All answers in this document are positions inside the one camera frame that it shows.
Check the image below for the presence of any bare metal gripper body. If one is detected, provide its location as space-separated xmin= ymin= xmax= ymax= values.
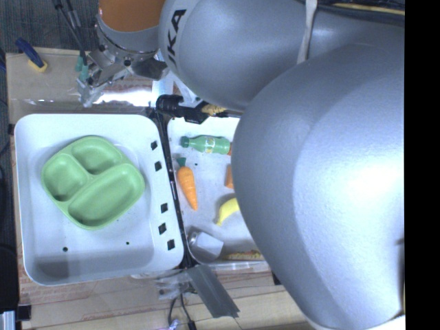
xmin=82 ymin=41 xmax=170 ymax=87

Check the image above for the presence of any green bottle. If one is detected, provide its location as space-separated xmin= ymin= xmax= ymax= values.
xmin=180 ymin=135 xmax=232 ymax=155

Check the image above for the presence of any slice of pizza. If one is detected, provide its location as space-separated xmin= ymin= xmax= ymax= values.
xmin=222 ymin=250 xmax=265 ymax=262

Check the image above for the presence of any black cylinder on white bracket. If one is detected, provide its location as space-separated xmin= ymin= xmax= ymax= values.
xmin=151 ymin=55 xmax=211 ymax=125

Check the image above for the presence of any orange carrot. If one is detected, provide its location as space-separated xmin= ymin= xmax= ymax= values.
xmin=175 ymin=156 xmax=199 ymax=212

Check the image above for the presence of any small orange toy food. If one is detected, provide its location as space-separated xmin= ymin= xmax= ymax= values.
xmin=224 ymin=164 xmax=236 ymax=190

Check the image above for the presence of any white plastic tray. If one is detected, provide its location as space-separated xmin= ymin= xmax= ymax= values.
xmin=166 ymin=111 xmax=273 ymax=266
xmin=13 ymin=113 xmax=185 ymax=287

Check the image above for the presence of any thin black rod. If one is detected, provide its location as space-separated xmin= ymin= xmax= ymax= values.
xmin=150 ymin=107 xmax=194 ymax=268

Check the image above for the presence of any grey can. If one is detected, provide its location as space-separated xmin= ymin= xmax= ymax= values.
xmin=187 ymin=230 xmax=225 ymax=263

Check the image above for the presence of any yellow banana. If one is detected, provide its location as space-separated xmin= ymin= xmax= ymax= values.
xmin=215 ymin=197 xmax=241 ymax=228

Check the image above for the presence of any green divided plate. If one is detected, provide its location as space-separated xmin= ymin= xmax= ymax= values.
xmin=40 ymin=135 xmax=146 ymax=231

